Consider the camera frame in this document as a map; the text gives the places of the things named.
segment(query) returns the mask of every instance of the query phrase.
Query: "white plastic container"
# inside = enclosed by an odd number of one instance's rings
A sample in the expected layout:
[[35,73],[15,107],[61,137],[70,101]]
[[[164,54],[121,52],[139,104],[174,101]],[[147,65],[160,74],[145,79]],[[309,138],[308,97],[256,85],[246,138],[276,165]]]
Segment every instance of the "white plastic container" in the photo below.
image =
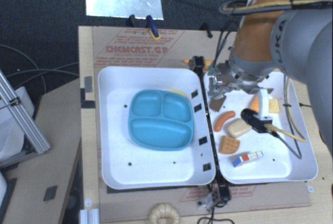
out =
[[[34,106],[25,87],[17,89],[16,94],[21,98],[22,104],[30,116],[33,115]],[[0,99],[0,107],[5,104]],[[0,110],[0,161],[19,153],[22,150],[24,142],[24,132],[14,120],[8,108]]]
[[[273,117],[273,125],[282,130],[290,132],[285,113],[284,102],[284,75],[281,72],[272,72],[268,79],[265,79],[259,85],[264,88],[274,88],[269,95],[270,99],[278,99],[280,113],[270,114]],[[205,75],[204,83],[206,92],[208,91],[209,77]],[[225,100],[220,112],[210,110],[212,124],[214,125],[218,117],[226,111],[233,110],[236,113],[235,118],[227,120],[220,132],[214,132],[216,145],[220,143],[220,137],[228,135],[227,126],[236,118],[240,118],[243,109],[249,108],[254,95],[248,95],[244,91],[232,91],[226,93]],[[312,150],[311,142],[306,130],[298,100],[290,82],[289,103],[291,114],[300,132],[306,138],[306,142],[298,142],[302,159],[295,155],[277,138],[267,133],[257,133],[250,130],[246,134],[238,137],[240,147],[236,153],[223,155],[218,153],[221,173],[224,178],[234,184],[247,183],[266,183],[280,181],[304,181],[312,180],[318,173],[318,166]],[[297,152],[295,142],[292,138],[279,133],[279,135]],[[262,151],[263,157],[257,161],[245,164],[240,167],[234,167],[233,161],[240,155]]]
[[[194,136],[180,151],[158,151],[130,137],[129,108],[141,90],[181,90],[194,112]],[[215,165],[198,76],[188,69],[107,67],[98,76],[102,175],[114,189],[204,185]]]

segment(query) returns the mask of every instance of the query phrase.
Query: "cardboard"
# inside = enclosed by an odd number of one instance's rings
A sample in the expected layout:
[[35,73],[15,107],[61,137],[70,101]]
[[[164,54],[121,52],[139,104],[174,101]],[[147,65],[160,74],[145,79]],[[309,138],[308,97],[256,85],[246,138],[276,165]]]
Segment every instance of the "cardboard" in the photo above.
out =
[[[94,78],[98,90],[98,73],[106,66],[178,67],[186,68],[185,59],[204,56],[213,59],[219,32],[213,38],[204,31],[159,30],[162,39],[154,41],[148,29],[93,28]],[[228,37],[219,61],[228,58],[228,47],[235,34]],[[204,215],[198,209],[197,199],[208,194],[206,186],[163,190],[133,190],[118,192],[107,188],[100,171],[100,128],[98,92],[96,98],[96,130],[99,171],[100,222],[147,219],[158,203],[168,202],[181,216]],[[230,188],[232,199],[216,213],[254,211],[310,206],[311,201],[304,182],[280,182],[257,185],[238,185]]]

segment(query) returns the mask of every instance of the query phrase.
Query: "metal frame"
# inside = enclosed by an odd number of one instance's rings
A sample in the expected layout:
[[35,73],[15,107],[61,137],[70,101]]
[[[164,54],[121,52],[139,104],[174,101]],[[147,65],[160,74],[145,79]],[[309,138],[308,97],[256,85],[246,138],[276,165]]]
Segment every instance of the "metal frame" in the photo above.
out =
[[44,138],[38,127],[36,126],[34,120],[24,106],[21,103],[19,97],[17,97],[14,89],[6,79],[3,72],[0,70],[0,98],[4,102],[5,106],[1,107],[8,108],[15,121],[21,127],[22,131],[28,138],[29,142],[32,144],[36,153],[26,154],[23,150],[22,152],[8,158],[7,160],[0,162],[0,168],[7,167],[9,165],[15,164],[17,162],[23,161],[36,154],[43,154],[45,151],[50,149],[49,142]]

